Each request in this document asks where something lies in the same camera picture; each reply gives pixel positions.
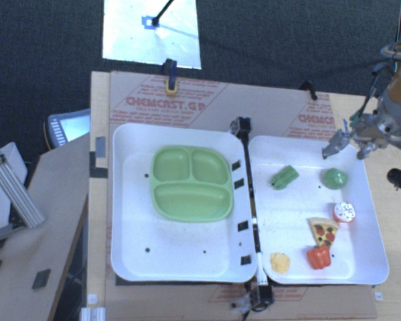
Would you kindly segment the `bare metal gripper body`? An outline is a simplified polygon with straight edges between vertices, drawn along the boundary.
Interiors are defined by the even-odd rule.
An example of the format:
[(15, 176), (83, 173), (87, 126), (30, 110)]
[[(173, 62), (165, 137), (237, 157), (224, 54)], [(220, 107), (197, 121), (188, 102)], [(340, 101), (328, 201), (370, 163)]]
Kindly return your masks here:
[(401, 149), (401, 124), (391, 116), (363, 113), (351, 116), (352, 138), (361, 148)]

